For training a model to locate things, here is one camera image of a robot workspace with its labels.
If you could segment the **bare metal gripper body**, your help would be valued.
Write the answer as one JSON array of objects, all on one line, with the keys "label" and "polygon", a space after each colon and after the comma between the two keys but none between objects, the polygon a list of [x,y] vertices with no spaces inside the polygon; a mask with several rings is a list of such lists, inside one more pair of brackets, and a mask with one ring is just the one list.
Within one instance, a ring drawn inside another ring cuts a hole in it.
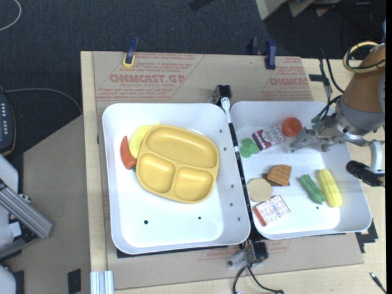
[{"label": "bare metal gripper body", "polygon": [[318,120],[312,128],[315,136],[327,144],[352,143],[364,147],[378,142],[378,140],[365,139],[368,130],[360,129],[347,119],[338,116],[326,116],[323,120]]}]

